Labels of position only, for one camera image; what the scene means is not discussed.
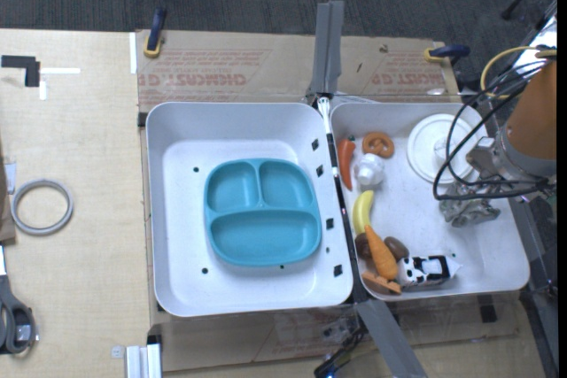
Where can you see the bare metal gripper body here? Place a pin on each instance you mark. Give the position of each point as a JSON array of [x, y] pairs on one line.
[[485, 155]]

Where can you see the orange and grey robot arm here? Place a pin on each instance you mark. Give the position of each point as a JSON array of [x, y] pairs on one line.
[[533, 115]]

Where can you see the silver crumpled packet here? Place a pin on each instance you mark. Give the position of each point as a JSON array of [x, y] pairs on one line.
[[469, 210]]

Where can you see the white plastic tray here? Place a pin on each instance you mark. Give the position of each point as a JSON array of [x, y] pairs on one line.
[[421, 234], [186, 208]]

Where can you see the white garlic bulb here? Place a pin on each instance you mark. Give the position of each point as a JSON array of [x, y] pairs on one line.
[[370, 170]]

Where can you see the brown pretzel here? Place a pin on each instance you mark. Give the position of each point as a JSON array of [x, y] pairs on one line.
[[368, 144]]

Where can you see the black and white milk carton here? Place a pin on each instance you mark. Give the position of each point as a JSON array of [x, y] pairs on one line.
[[425, 272]]

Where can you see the yellow banana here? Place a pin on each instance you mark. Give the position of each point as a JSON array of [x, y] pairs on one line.
[[361, 210]]

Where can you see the red-orange carrot green top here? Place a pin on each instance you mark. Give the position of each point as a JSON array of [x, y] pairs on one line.
[[346, 161]]

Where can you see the orange carrot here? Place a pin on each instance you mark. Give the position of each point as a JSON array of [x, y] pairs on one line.
[[383, 256]]

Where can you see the orange biscuit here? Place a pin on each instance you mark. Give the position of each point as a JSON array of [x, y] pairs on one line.
[[381, 283]]

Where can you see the blue divided plate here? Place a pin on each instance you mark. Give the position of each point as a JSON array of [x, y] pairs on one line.
[[261, 230]]

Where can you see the brown cardboard board red print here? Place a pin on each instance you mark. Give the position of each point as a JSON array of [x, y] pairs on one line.
[[230, 71]]

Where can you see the grey tape roll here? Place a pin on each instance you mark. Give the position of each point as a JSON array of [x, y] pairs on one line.
[[17, 214]]

